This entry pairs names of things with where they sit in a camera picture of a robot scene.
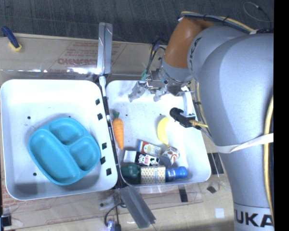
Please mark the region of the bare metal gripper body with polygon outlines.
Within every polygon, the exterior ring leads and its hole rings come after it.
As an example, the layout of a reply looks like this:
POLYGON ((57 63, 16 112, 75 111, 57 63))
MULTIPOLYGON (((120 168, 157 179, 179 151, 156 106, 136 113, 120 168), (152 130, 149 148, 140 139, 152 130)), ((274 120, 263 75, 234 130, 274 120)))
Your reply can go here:
POLYGON ((191 73, 188 69, 157 69, 151 71, 147 77, 147 88, 155 94, 157 90, 163 90, 166 94, 180 96, 182 88, 191 81, 191 73))

